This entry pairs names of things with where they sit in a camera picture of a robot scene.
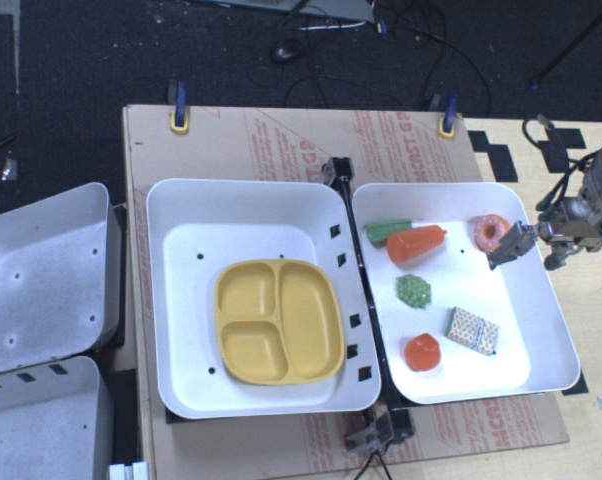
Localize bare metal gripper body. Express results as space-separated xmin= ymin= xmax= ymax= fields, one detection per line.
xmin=536 ymin=196 xmax=602 ymax=252

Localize pink doughnut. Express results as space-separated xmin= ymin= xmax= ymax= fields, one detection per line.
xmin=473 ymin=213 xmax=511 ymax=253

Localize orange patterned carton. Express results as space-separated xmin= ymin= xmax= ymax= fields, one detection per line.
xmin=444 ymin=306 xmax=500 ymax=357

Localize orange carrot with green top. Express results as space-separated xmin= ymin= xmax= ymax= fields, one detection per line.
xmin=364 ymin=218 xmax=448 ymax=268

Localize green grapes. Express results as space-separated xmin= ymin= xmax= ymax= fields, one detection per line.
xmin=396 ymin=273 xmax=432 ymax=310

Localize white plastic tray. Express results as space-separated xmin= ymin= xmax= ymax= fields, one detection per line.
xmin=145 ymin=177 xmax=382 ymax=420
xmin=351 ymin=181 xmax=581 ymax=405

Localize orange round toy fruit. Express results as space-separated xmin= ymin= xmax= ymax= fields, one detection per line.
xmin=403 ymin=332 xmax=441 ymax=372

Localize thin black rod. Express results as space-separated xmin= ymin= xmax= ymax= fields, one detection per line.
xmin=336 ymin=175 xmax=402 ymax=419

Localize yellow divided plate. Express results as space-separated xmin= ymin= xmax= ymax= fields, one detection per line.
xmin=213 ymin=258 xmax=346 ymax=386

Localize brown cardboard board red print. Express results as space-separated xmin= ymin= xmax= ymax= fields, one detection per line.
xmin=122 ymin=104 xmax=571 ymax=480

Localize black block with wires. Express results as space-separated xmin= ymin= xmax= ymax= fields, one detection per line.
xmin=322 ymin=156 xmax=355 ymax=185
xmin=344 ymin=407 xmax=416 ymax=454

